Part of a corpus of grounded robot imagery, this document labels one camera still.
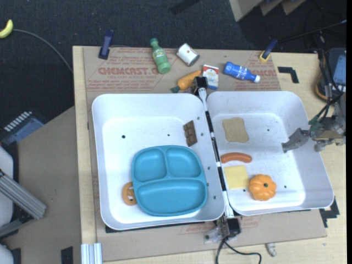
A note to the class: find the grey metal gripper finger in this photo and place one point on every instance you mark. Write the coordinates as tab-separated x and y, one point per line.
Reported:
295	140

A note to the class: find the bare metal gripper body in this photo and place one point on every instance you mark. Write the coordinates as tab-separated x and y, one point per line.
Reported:
330	132

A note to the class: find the white plastic tray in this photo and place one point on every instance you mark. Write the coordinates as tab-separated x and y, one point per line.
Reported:
115	111
277	153

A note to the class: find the orange pumpkin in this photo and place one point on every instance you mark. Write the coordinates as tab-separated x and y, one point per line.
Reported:
262	188

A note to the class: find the tan bread slice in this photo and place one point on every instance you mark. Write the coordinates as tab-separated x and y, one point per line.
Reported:
235	130

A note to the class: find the orange sausage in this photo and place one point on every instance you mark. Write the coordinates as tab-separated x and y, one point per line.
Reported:
236	158

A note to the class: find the yellow cheese slice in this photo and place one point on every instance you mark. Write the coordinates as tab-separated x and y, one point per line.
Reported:
236	177

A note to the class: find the thin black and white rod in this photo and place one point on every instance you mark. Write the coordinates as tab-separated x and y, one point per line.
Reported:
211	132

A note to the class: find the blue bottle white cap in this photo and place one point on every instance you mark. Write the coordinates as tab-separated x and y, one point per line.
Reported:
237	71

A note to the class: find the brown chocolate bar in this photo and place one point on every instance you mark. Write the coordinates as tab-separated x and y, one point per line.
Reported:
190	133

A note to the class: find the white and orange carton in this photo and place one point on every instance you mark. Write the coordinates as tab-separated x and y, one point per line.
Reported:
211	76

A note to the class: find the orange carrot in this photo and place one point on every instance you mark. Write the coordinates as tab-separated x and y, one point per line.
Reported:
188	80

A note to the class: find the blue divided plate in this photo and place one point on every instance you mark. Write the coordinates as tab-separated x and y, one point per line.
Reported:
170	194

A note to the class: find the white can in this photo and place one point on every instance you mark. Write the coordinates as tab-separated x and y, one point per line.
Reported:
187	54

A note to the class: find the green bottle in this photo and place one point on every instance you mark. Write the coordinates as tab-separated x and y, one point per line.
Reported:
160	57

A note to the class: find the brown cardboard board red print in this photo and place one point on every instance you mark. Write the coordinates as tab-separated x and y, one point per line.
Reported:
132	76

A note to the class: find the orange pretzel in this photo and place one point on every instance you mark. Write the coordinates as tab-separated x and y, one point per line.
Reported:
127	198

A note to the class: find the yellow banana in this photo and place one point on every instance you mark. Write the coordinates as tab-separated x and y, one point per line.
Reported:
6	29

